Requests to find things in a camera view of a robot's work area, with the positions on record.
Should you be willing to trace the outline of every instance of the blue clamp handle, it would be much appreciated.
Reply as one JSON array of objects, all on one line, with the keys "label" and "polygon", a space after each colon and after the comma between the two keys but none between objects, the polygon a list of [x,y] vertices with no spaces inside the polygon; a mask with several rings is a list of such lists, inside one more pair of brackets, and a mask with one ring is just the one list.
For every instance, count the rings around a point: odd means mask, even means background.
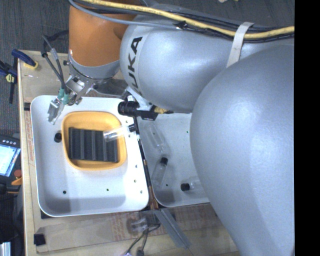
[{"label": "blue clamp handle", "polygon": [[33,66],[33,67],[36,66],[36,62],[32,58],[30,58],[28,55],[23,53],[22,51],[19,51],[17,49],[13,49],[11,54],[12,54],[12,56],[24,61],[25,63],[27,63],[30,66]]}]

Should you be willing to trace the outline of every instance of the white tray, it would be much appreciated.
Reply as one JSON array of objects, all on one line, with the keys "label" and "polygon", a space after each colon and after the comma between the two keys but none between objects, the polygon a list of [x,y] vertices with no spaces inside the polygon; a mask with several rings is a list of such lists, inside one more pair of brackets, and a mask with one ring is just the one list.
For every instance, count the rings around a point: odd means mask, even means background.
[{"label": "white tray", "polygon": [[140,211],[149,194],[137,135],[125,137],[127,159],[121,166],[100,171],[78,170],[68,164],[63,143],[54,141],[64,116],[75,111],[102,111],[114,114],[122,125],[131,117],[118,114],[117,98],[84,97],[79,105],[66,106],[52,125],[47,111],[54,96],[42,95],[31,103],[31,120],[36,167],[38,203],[51,217]]}]

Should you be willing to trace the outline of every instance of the gray cable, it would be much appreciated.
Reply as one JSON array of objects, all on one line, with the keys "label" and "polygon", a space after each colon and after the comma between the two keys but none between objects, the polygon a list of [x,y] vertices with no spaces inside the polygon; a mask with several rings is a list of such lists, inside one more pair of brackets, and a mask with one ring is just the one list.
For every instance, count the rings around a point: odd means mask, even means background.
[{"label": "gray cable", "polygon": [[90,11],[86,8],[83,8],[79,5],[77,5],[73,0],[68,0],[69,3],[79,9],[80,11],[83,11],[87,14],[93,15],[95,17],[110,21],[110,22],[115,22],[115,23],[120,23],[124,25],[134,25],[134,26],[144,26],[144,27],[154,27],[154,28],[161,28],[161,29],[170,29],[170,30],[177,30],[178,28],[176,26],[172,25],[166,25],[166,24],[160,24],[160,23],[149,23],[149,22],[137,22],[137,21],[130,21],[130,20],[123,20],[123,19],[118,19],[118,18],[111,18],[108,16],[101,15],[99,13],[95,13],[93,11]]}]

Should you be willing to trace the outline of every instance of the screen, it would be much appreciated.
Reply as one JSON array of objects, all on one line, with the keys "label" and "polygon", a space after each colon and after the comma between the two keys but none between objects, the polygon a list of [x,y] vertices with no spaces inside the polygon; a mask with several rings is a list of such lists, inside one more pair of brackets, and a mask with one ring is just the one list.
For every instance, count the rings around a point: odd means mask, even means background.
[{"label": "screen", "polygon": [[0,144],[0,176],[10,176],[19,153],[20,148]]}]

